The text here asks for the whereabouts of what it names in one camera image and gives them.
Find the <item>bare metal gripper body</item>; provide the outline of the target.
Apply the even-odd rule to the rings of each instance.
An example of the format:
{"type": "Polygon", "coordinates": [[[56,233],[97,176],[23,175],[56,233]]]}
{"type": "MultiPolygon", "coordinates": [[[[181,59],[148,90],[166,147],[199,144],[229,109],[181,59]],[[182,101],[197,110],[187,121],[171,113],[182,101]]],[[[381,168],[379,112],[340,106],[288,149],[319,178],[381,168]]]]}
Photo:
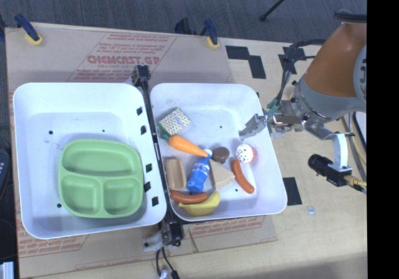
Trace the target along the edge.
{"type": "Polygon", "coordinates": [[[275,98],[267,105],[267,125],[274,139],[289,131],[314,134],[313,119],[307,102],[299,96],[292,96],[289,100],[275,98]]]}

